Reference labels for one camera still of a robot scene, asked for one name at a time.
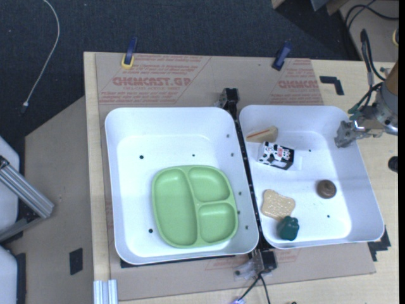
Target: yellow clamp pad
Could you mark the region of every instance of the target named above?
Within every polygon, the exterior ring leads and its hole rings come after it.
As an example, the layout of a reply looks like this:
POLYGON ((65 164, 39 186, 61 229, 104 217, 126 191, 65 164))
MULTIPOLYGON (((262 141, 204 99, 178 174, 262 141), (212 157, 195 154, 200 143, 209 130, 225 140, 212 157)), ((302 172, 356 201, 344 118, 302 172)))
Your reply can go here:
POLYGON ((124 69, 126 69, 126 70, 130 70, 130 69, 132 68, 132 65, 134 65, 135 56, 132 55, 132 57, 131 57, 131 62, 130 62, 129 64, 125 64, 125 63, 124 63, 124 61, 125 61, 125 56, 126 56, 126 54, 124 54, 124 55, 122 56, 121 67, 124 68, 124 69))

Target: green divided plate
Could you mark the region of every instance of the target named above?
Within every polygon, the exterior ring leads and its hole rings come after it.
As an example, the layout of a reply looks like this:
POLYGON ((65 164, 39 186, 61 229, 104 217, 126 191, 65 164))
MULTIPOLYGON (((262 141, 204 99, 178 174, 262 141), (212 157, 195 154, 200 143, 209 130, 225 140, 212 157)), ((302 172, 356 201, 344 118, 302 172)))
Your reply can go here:
POLYGON ((221 243, 236 233, 234 194, 225 174, 214 167, 159 171, 152 182, 152 201, 161 237, 177 248, 221 243))

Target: black floor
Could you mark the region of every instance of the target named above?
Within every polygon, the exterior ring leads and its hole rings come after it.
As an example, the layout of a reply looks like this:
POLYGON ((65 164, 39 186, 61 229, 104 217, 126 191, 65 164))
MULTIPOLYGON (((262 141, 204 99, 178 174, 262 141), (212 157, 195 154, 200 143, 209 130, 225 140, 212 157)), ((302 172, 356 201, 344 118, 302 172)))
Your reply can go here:
POLYGON ((83 52, 273 57, 290 40, 290 57, 356 60, 342 40, 339 13, 314 12, 310 0, 48 0, 60 22, 54 54, 29 107, 20 109, 57 34, 42 0, 0 0, 0 136, 12 146, 84 95, 83 52))

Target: dark green object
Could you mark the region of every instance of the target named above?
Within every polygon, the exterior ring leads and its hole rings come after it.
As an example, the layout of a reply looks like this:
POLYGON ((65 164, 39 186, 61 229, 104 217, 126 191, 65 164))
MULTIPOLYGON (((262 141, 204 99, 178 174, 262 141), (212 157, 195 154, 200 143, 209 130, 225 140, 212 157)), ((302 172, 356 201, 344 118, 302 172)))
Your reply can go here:
POLYGON ((286 216, 277 224, 277 233, 284 240, 293 241, 298 235, 298 219, 286 216))

